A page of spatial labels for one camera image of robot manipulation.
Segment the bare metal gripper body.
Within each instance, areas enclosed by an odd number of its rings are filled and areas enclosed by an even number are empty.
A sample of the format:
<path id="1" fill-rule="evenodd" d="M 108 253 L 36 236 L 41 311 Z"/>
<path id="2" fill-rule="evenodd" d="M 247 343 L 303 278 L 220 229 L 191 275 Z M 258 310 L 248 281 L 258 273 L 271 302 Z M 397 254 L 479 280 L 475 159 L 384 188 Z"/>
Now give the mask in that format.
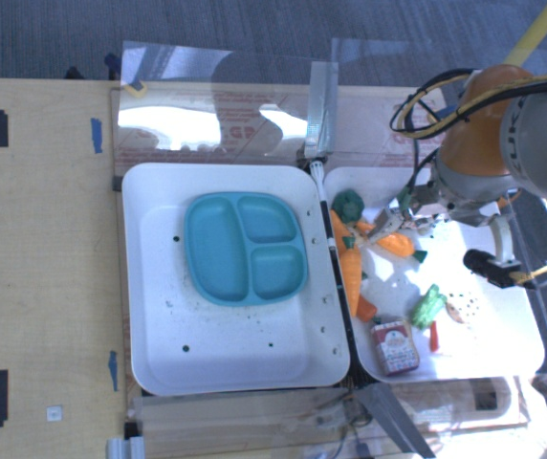
<path id="1" fill-rule="evenodd" d="M 435 181 L 406 185 L 397 195 L 397 202 L 404 227 L 414 229 L 448 221 L 481 228 L 501 215 L 496 201 L 465 199 Z"/>

